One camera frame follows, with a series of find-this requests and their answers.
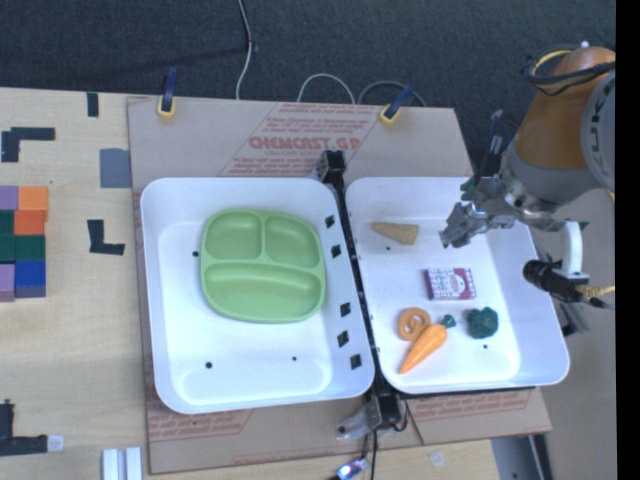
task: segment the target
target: white tray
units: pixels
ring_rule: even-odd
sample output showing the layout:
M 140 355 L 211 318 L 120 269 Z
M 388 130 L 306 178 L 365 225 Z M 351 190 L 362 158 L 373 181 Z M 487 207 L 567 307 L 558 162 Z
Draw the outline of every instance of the white tray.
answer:
M 522 276 L 536 259 L 526 226 L 476 235 L 460 249 L 444 249 L 438 231 L 446 226 L 466 178 L 361 178 L 346 201 L 358 263 L 379 350 L 381 372 L 396 389 L 409 394 L 515 388 L 554 384 L 569 368 L 558 319 L 545 292 Z M 417 224 L 414 245 L 402 245 L 371 229 L 374 221 Z M 471 269 L 477 295 L 471 300 L 432 301 L 427 268 Z M 409 342 L 395 330 L 402 309 L 418 306 L 434 321 L 451 314 L 457 326 L 445 344 L 405 374 L 398 369 Z M 498 332 L 472 338 L 467 311 L 490 306 L 499 316 Z
M 194 252 L 207 219 L 239 207 L 289 213 L 315 226 L 327 282 L 324 305 L 312 317 L 257 324 L 208 306 Z M 325 185 L 166 178 L 145 188 L 141 215 L 154 378 L 169 408 L 195 414 L 350 398 L 371 385 L 369 341 L 335 197 Z M 341 253 L 334 257 L 335 246 Z

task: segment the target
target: toy carrot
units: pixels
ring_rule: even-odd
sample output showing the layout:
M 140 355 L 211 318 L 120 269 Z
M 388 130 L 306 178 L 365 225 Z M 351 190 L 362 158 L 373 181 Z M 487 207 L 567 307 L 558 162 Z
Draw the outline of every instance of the toy carrot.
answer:
M 413 342 L 409 353 L 400 366 L 400 373 L 406 373 L 420 361 L 432 354 L 447 339 L 447 327 L 455 325 L 455 322 L 446 321 L 445 324 L 431 324 L 425 328 L 418 339 Z

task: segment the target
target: green square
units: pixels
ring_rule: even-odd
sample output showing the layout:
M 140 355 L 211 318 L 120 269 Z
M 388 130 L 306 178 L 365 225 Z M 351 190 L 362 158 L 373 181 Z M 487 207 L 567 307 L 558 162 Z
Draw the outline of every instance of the green square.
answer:
M 16 261 L 43 259 L 45 259 L 44 235 L 16 236 Z
M 0 235 L 13 235 L 13 210 L 0 210 Z
M 13 234 L 0 234 L 0 263 L 16 261 L 16 237 Z

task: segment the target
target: dark backdrop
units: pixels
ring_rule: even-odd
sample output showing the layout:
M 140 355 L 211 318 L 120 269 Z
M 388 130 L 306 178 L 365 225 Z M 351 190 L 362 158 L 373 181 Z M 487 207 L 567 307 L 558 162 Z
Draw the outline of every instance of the dark backdrop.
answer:
M 294 101 L 316 73 L 357 96 L 411 84 L 456 110 L 479 164 L 491 114 L 521 119 L 533 96 L 520 70 L 557 43 L 615 49 L 616 0 L 244 0 L 255 51 L 241 98 Z M 0 0 L 0 86 L 235 98 L 246 58 L 237 0 Z M 379 87 L 363 103 L 387 103 Z M 333 80 L 304 101 L 348 102 Z

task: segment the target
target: orange square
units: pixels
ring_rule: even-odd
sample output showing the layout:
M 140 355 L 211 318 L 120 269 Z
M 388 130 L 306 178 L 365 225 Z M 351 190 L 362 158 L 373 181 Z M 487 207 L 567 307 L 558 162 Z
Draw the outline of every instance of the orange square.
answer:
M 45 221 L 49 209 L 49 190 L 45 186 L 19 187 L 18 210 L 42 210 Z
M 42 210 L 16 210 L 13 212 L 15 235 L 44 235 L 44 212 Z

